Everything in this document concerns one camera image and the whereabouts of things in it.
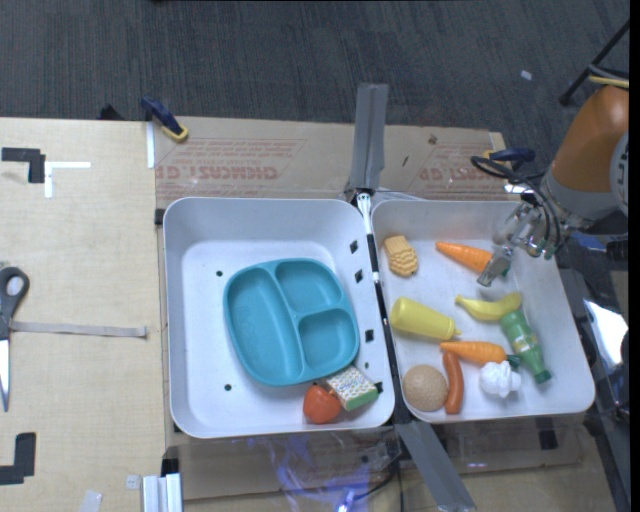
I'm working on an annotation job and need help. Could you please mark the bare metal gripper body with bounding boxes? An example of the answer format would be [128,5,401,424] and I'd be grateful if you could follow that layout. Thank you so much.
[492,201,560,260]

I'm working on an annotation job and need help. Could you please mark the orange toy carrot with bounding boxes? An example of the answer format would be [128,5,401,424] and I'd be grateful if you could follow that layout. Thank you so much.
[434,240,511,278]
[439,340,522,371]

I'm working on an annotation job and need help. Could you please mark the yellow banana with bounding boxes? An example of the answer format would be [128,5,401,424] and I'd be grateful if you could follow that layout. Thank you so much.
[453,291,524,323]

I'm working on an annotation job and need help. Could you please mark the white plastic tray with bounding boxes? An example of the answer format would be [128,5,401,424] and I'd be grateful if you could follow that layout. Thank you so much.
[370,198,598,426]
[162,196,397,440]

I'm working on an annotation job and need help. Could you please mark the green bottle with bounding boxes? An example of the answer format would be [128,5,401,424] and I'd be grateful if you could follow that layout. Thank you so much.
[499,309,553,386]

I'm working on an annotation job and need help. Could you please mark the yellow squeeze bottle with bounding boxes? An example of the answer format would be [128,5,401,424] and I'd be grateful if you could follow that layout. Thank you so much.
[389,296,462,343]

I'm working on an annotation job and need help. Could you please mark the yellow toy corn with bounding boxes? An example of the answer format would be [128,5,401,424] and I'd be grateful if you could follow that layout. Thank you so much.
[382,234,420,279]

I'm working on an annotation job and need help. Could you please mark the white toy garlic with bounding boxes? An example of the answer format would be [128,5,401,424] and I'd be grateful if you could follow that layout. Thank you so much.
[478,360,523,400]

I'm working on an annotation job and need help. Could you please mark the orange toy sausage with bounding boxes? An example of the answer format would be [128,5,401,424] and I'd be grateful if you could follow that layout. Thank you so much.
[441,350,466,416]

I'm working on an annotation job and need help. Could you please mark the tan round bread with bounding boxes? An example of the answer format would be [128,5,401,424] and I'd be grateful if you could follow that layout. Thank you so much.
[401,363,450,413]

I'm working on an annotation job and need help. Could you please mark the brown cardboard board red print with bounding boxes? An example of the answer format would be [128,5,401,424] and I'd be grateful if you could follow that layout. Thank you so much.
[153,116,584,502]

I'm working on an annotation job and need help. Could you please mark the orange toy tomato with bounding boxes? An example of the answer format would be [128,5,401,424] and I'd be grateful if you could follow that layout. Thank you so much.
[302,383,344,426]

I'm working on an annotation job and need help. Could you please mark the blue divided plate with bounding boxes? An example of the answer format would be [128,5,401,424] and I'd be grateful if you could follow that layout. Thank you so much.
[222,257,362,388]

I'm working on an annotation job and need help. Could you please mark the grey handled scissors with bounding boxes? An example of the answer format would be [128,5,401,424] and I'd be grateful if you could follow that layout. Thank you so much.
[0,265,32,414]

